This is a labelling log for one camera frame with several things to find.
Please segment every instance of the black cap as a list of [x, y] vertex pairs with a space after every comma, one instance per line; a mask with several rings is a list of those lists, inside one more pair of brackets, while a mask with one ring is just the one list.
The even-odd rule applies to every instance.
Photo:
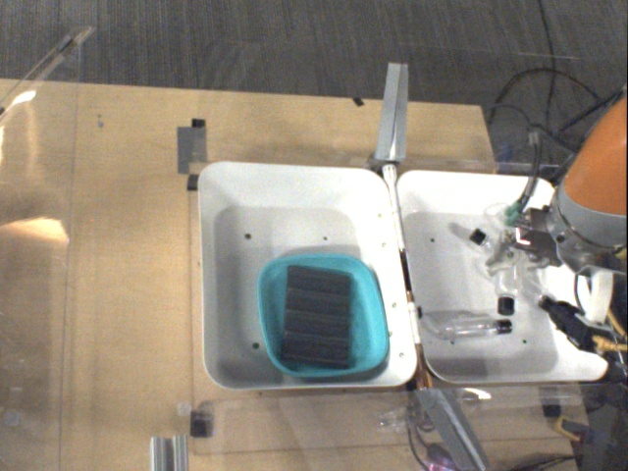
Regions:
[[514, 298], [512, 296], [500, 296], [497, 299], [497, 312], [502, 316], [514, 314]]
[[476, 229], [469, 236], [469, 240], [471, 242], [476, 243], [478, 246], [481, 246], [482, 243], [486, 240], [486, 238], [487, 238], [487, 235], [484, 232], [482, 232], [480, 229]]
[[509, 319], [497, 319], [495, 321], [497, 325], [497, 334], [504, 335], [512, 332], [512, 322]]

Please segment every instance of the teal plastic container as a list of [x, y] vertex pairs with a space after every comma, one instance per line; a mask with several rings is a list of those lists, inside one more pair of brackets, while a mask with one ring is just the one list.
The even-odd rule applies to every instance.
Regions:
[[[326, 368], [282, 361], [289, 265], [336, 270], [351, 276], [348, 368]], [[257, 303], [268, 355], [273, 364], [287, 375], [311, 379], [353, 375], [378, 367], [388, 355], [389, 331], [377, 279], [363, 262], [352, 256], [312, 253], [277, 258], [260, 272]]]

